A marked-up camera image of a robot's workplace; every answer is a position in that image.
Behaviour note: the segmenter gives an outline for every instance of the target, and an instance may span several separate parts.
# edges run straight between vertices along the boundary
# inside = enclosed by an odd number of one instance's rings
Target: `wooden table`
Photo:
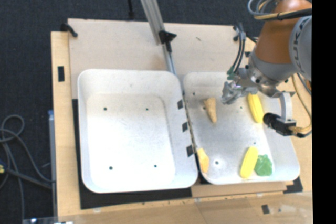
[[[143,35],[143,39],[149,40],[148,42],[151,42],[153,38],[149,26],[147,26],[146,23],[85,20],[87,24],[84,24],[84,26],[86,25],[84,27],[82,24],[83,21],[84,20],[70,19],[69,24],[75,31],[79,30],[80,35],[86,31],[85,27],[92,29],[92,27],[94,28],[100,24],[104,24],[105,26],[109,24],[111,24],[111,26],[121,25],[124,27],[126,33],[122,35],[122,38],[116,41],[117,43],[125,43],[125,39],[127,38],[132,39],[132,36],[127,34],[127,27],[132,27],[132,29],[143,29],[143,27],[145,27],[145,31],[138,31],[135,35],[137,35],[137,37],[138,35]],[[216,53],[218,46],[223,46],[225,42],[232,42],[231,40],[235,33],[231,26],[182,24],[165,24],[165,26],[167,31],[172,33],[178,32],[177,38],[173,41],[173,53],[176,69],[180,71],[180,76],[185,75],[189,71],[188,68],[197,69],[197,71],[217,71],[218,68],[215,64],[207,66],[204,63],[203,59],[206,57],[213,63],[219,60],[223,61],[222,56],[225,56],[229,63],[234,59],[234,55],[232,54],[226,54],[225,52]],[[72,216],[72,219],[83,219],[83,217],[86,216],[86,219],[98,218],[100,223],[105,223],[104,221],[108,223],[111,218],[113,218],[115,223],[140,223],[141,221],[139,219],[143,221],[147,220],[150,223],[157,223],[159,222],[158,219],[161,220],[161,223],[162,221],[164,221],[164,223],[171,223],[173,219],[182,220],[184,218],[190,223],[210,223],[208,222],[209,219],[204,217],[204,214],[210,210],[208,205],[212,204],[214,208],[217,208],[218,211],[216,214],[221,216],[224,212],[228,213],[228,211],[220,210],[224,204],[228,203],[228,200],[235,200],[230,202],[229,207],[235,205],[235,203],[239,203],[237,201],[240,200],[242,205],[245,204],[246,212],[248,212],[253,207],[253,202],[251,201],[255,201],[255,203],[261,202],[261,196],[263,199],[271,199],[272,201],[288,200],[289,197],[291,197],[291,199],[299,199],[302,203],[297,203],[297,206],[304,206],[310,212],[311,204],[307,203],[307,201],[312,201],[311,135],[304,139],[292,137],[292,142],[301,167],[300,180],[303,186],[303,193],[299,195],[283,194],[283,191],[292,185],[293,182],[235,184],[226,186],[196,183],[192,186],[193,197],[188,199],[125,204],[82,210],[80,208],[74,121],[71,104],[71,80],[73,80],[73,78],[70,72],[69,41],[72,38],[73,37],[67,32],[51,32],[58,216]],[[246,50],[251,51],[253,45],[253,42],[248,42]],[[61,81],[59,81],[59,67],[63,67],[64,69],[64,79],[61,79]],[[298,83],[298,86],[307,106],[311,109],[311,96],[308,95],[300,83]],[[282,84],[279,88],[281,90],[293,90],[292,81],[290,80],[288,83]],[[309,117],[304,112],[297,95],[294,95],[292,101],[293,115],[298,122],[298,126],[308,125]],[[269,195],[276,197],[276,200],[274,200],[274,198],[268,198]]]

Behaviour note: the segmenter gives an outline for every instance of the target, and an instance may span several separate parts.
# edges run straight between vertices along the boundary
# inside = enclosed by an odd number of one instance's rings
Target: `empty white tray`
[[[204,178],[212,184],[245,182],[291,181],[300,173],[299,162],[290,137],[284,137],[263,123],[256,123],[250,113],[247,98],[233,104],[222,104],[221,96],[226,73],[193,72],[184,78],[186,106],[196,149],[203,148],[209,157],[209,169]],[[258,93],[264,113],[281,115],[279,99]],[[217,123],[212,123],[203,100],[216,98]],[[252,174],[249,179],[239,176],[240,167],[250,146],[272,161],[270,176]]]
[[[178,78],[85,70],[78,77],[82,179],[96,193],[187,188],[197,179]]]

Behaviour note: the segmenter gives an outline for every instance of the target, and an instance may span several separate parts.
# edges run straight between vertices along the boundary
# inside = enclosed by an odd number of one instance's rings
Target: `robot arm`
[[[222,102],[232,104],[248,93],[258,91],[271,98],[280,98],[282,115],[265,115],[264,122],[282,135],[292,135],[288,127],[291,119],[290,97],[294,92],[280,92],[277,86],[295,73],[301,73],[311,81],[311,3],[307,0],[259,0],[257,10],[248,9],[256,19],[265,20],[256,46],[249,56],[248,65],[234,66],[228,71],[223,88]],[[265,13],[273,4],[271,13]],[[240,39],[239,57],[244,53],[245,33],[242,26],[236,28]]]

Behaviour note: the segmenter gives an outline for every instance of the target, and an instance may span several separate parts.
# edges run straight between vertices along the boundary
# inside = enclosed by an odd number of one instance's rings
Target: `black bracket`
[[[161,44],[166,44],[167,47],[167,51],[172,52],[172,46],[170,44],[170,42],[176,37],[176,34],[172,34],[169,32],[166,32],[164,30],[159,32],[159,37],[160,37],[160,41]]]
[[[78,37],[78,34],[74,31],[74,29],[67,23],[62,23],[60,30],[62,32],[67,32],[69,31],[73,37]]]

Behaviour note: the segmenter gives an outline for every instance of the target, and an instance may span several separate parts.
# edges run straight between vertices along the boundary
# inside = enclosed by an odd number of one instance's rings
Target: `dark floor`
[[[137,20],[145,15],[139,0],[132,0]],[[245,31],[258,36],[262,23],[247,13],[248,0],[159,0],[167,23],[232,25],[243,22]],[[48,110],[51,90],[50,32],[67,18],[127,19],[127,0],[0,0],[0,121],[11,114],[25,120],[22,140],[41,172],[50,177]],[[6,128],[18,131],[19,121]],[[10,141],[21,173],[37,178],[18,141]],[[0,157],[6,160],[4,149]],[[4,176],[0,175],[0,184]],[[51,216],[51,191],[23,182],[24,217]],[[10,176],[0,189],[0,223],[20,223],[18,180]]]

